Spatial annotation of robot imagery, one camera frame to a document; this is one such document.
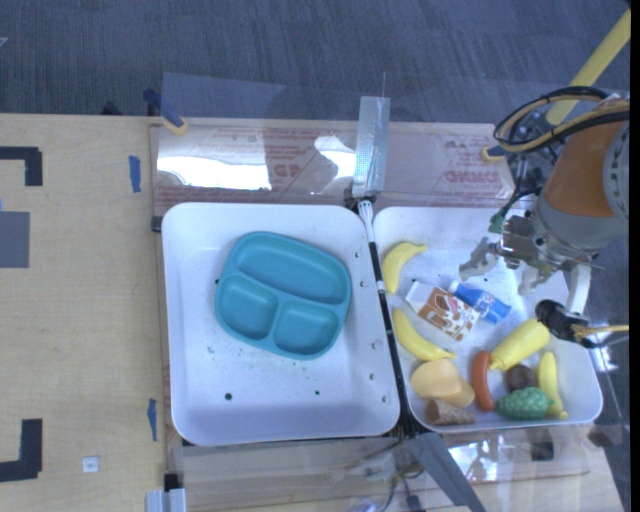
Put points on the brown cardboard board, red print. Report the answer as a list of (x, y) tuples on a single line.
[(425, 165)]

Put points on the blue divided plate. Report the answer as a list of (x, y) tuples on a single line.
[(285, 270)]

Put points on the black cylinder on white bracket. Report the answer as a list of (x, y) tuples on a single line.
[(557, 317)]

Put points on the yellow banana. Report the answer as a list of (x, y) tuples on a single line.
[(548, 375), (395, 262), (415, 340)]

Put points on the brown round toy food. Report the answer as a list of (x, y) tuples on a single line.
[(520, 377)]

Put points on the brown ice cream cone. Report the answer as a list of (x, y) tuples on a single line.
[(447, 415)]

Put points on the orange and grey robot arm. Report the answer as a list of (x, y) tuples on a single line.
[(575, 190)]

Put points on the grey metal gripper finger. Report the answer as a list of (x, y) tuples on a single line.
[(532, 277), (481, 261)]

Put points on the white and orange carton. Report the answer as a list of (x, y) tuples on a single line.
[(442, 310)]

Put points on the red sausage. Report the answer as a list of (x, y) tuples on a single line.
[(482, 380)]

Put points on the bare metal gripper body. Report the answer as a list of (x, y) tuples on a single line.
[(522, 245)]

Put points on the green grapes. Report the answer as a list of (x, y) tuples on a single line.
[(525, 404)]

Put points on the blue and white bottle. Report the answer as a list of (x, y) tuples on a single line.
[(482, 301)]

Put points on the yellow squeeze bottle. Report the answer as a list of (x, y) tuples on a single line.
[(522, 342)]

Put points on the white plastic tray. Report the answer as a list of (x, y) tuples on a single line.
[(280, 400), (450, 230)]

